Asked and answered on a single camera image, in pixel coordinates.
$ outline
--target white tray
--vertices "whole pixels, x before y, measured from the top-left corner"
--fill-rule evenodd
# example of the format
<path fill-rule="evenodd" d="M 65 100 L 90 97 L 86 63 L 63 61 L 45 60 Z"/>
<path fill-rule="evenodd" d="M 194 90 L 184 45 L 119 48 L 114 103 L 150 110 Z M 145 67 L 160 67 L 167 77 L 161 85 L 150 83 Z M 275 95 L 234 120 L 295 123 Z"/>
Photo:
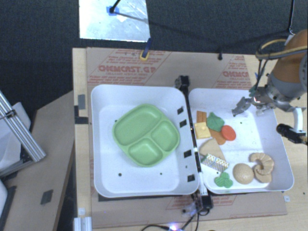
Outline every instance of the white tray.
<path fill-rule="evenodd" d="M 129 110 L 143 104 L 159 108 L 176 126 L 180 144 L 153 167 L 135 164 L 113 140 L 112 127 Z M 199 186 L 184 95 L 171 87 L 100 85 L 91 93 L 94 185 L 105 197 L 183 195 Z M 180 122 L 187 125 L 180 128 Z"/>
<path fill-rule="evenodd" d="M 189 95 L 192 119 L 196 122 L 197 110 L 214 112 L 221 117 L 226 125 L 230 125 L 236 131 L 237 137 L 234 141 L 226 141 L 220 148 L 229 162 L 229 168 L 225 170 L 233 181 L 229 189 L 218 187 L 214 178 L 218 172 L 210 167 L 202 165 L 204 183 L 206 187 L 217 194 L 227 193 L 251 193 L 286 191 L 292 188 L 294 177 L 290 163 L 285 151 L 281 135 L 276 132 L 277 121 L 273 110 L 265 111 L 264 115 L 257 116 L 256 108 L 251 107 L 233 117 L 231 109 L 236 107 L 238 101 L 244 96 L 248 97 L 246 90 L 225 90 L 225 89 L 193 89 Z M 197 140 L 198 147 L 206 139 Z M 249 155 L 252 153 L 266 153 L 275 162 L 272 172 L 271 183 L 260 183 L 256 179 L 247 185 L 238 183 L 232 174 L 233 167 L 237 163 L 245 163 L 253 167 L 256 163 L 249 162 Z"/>

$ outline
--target orange toy food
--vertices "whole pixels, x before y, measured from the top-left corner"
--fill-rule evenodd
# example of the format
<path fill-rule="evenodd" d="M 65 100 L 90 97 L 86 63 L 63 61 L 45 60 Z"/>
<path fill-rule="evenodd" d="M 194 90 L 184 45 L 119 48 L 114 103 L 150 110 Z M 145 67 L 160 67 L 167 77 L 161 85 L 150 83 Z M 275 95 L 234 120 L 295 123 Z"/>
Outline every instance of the orange toy food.
<path fill-rule="evenodd" d="M 221 134 L 228 141 L 233 141 L 236 138 L 236 133 L 234 129 L 230 127 L 229 125 L 224 125 L 221 128 Z"/>

